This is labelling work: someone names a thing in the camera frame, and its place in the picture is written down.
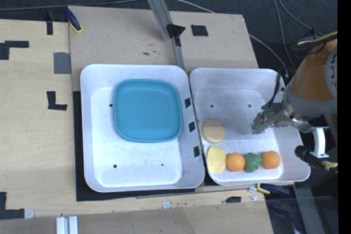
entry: green bell pepper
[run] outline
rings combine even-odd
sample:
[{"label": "green bell pepper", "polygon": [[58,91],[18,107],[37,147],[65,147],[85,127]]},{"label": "green bell pepper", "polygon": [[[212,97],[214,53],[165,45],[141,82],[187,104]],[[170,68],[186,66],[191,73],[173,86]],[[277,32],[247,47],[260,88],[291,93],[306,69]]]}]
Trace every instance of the green bell pepper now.
[{"label": "green bell pepper", "polygon": [[245,158],[245,171],[252,173],[262,164],[262,157],[254,153],[248,153],[244,156]]}]

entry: orange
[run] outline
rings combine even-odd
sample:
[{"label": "orange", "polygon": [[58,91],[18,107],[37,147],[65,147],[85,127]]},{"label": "orange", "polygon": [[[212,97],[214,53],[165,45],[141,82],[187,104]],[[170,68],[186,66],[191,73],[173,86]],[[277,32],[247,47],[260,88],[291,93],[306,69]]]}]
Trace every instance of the orange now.
[{"label": "orange", "polygon": [[275,169],[280,164],[280,156],[275,151],[267,151],[262,155],[262,165],[266,169]]},{"label": "orange", "polygon": [[231,153],[225,161],[227,168],[232,172],[238,172],[245,167],[245,158],[239,153]]}]

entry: blue plate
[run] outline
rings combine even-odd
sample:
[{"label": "blue plate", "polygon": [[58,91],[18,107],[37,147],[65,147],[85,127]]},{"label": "blue plate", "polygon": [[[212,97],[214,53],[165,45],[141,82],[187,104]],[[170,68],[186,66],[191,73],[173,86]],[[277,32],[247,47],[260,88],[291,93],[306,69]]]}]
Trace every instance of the blue plate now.
[{"label": "blue plate", "polygon": [[179,136],[183,124],[178,91],[164,81],[124,80],[115,88],[114,119],[126,140],[171,141]]}]

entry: white tray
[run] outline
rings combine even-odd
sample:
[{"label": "white tray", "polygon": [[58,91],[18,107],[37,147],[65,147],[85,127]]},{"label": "white tray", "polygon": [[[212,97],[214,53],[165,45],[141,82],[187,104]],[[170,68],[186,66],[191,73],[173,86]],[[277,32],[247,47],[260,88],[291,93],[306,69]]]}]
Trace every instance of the white tray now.
[{"label": "white tray", "polygon": [[[276,72],[267,69],[194,69],[190,74],[194,107],[198,126],[210,119],[220,122],[225,129],[225,139],[212,144],[201,135],[205,155],[211,145],[222,147],[227,154],[249,152],[262,155],[274,150],[281,156],[276,169],[262,166],[253,173],[244,170],[231,172],[227,168],[210,177],[224,186],[254,184],[258,182],[303,181],[310,174],[309,166],[295,156],[295,147],[302,145],[297,129],[268,128],[264,133],[252,134],[251,123],[261,106],[270,100],[275,88]],[[275,102],[282,99],[279,91]]]},{"label": "white tray", "polygon": [[[113,120],[115,86],[158,79],[179,92],[183,129],[174,140],[141,143],[121,138]],[[205,177],[188,75],[177,66],[89,65],[81,72],[84,177],[98,192],[187,189]]]}]

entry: wooden table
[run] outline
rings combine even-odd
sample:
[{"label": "wooden table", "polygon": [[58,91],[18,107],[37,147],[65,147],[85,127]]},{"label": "wooden table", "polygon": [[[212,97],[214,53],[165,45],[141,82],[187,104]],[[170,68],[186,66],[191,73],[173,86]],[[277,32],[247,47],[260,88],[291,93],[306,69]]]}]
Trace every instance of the wooden table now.
[{"label": "wooden table", "polygon": [[[81,19],[84,17],[80,16],[88,8],[71,7],[71,9],[78,19]],[[148,10],[90,9],[93,9],[94,13],[102,13],[110,17],[114,13],[120,15],[113,27],[115,31],[120,25],[132,25],[130,22],[126,23],[126,19],[139,23],[154,21],[151,11]],[[233,30],[233,26],[238,26],[233,24],[234,22],[243,21],[241,15],[171,12],[171,16],[175,24],[188,25],[188,32],[181,37],[188,72],[200,66],[214,67],[216,62],[218,67],[257,67],[245,23],[239,26],[239,30]],[[193,24],[206,25],[209,32],[213,32],[216,27],[217,32],[220,31],[218,36],[221,40],[214,38],[214,41],[210,41],[207,45],[204,43],[204,38],[193,38],[190,33],[189,19]],[[225,26],[224,30],[220,29],[219,22]],[[133,32],[140,32],[143,30],[142,27],[145,26],[136,24]],[[0,60],[0,191],[7,192],[6,209],[33,209],[36,218],[31,223],[21,222],[21,220],[2,221],[2,225],[8,227],[20,226],[21,223],[27,223],[27,226],[36,223],[41,225],[38,218],[47,219],[41,221],[50,223],[50,217],[69,215],[82,216],[83,221],[84,215],[93,214],[94,218],[98,218],[98,214],[106,214],[104,219],[107,220],[109,214],[115,215],[118,219],[122,218],[124,213],[129,215],[129,222],[135,215],[144,217],[144,220],[147,218],[155,220],[154,212],[170,211],[162,210],[162,202],[169,201],[171,210],[175,214],[174,218],[185,219],[184,221],[188,226],[191,225],[194,233],[205,233],[205,230],[212,233],[211,228],[208,227],[209,225],[214,227],[216,223],[222,228],[227,227],[228,232],[234,225],[238,227],[238,224],[242,224],[243,229],[251,230],[247,233],[252,233],[254,230],[273,233],[263,194],[256,192],[257,201],[251,202],[252,194],[248,192],[248,186],[227,188],[201,185],[194,193],[186,195],[76,201],[72,91],[79,90],[77,76],[84,65],[96,62],[109,63],[106,58],[111,58],[106,57],[108,50],[99,55],[96,44],[85,44],[89,40],[88,36],[92,34],[91,28],[92,26],[86,22],[85,34],[76,35],[70,31],[67,23],[54,22],[53,34],[48,35],[46,22],[0,20],[0,43],[29,41],[30,44],[29,48],[10,48],[9,60]],[[109,45],[108,40],[102,39],[112,34],[109,33],[109,28],[96,36],[97,42],[100,42],[99,48]],[[130,50],[125,52],[124,59],[121,56],[118,56],[118,60],[112,58],[114,63],[128,64],[139,58],[135,61],[136,64],[154,64],[155,60],[152,57],[154,56],[157,64],[172,64],[171,55],[162,56],[164,53],[171,54],[168,50],[171,46],[168,47],[167,43],[156,35],[156,23],[147,25],[146,29],[145,34],[139,33],[138,36],[129,35],[128,37],[125,30],[113,33],[120,39],[119,44],[115,44],[115,48],[126,51],[128,50],[126,44],[128,44]],[[223,34],[228,35],[228,32],[230,36],[224,39]],[[238,40],[244,41],[246,44],[244,48],[236,44]],[[138,43],[143,43],[144,48],[138,47]],[[86,49],[81,53],[84,44]],[[213,48],[214,44],[218,46],[216,50],[222,48],[225,52],[210,52],[210,47]],[[55,53],[71,54],[72,74],[54,72]],[[47,91],[55,91],[56,103],[66,104],[67,109],[49,110]],[[242,203],[223,204],[223,201],[230,196],[240,196]],[[213,220],[208,220],[207,217],[212,213],[222,215],[213,216]],[[255,224],[251,221],[254,217],[259,223]],[[141,232],[134,229],[132,233]]]}]

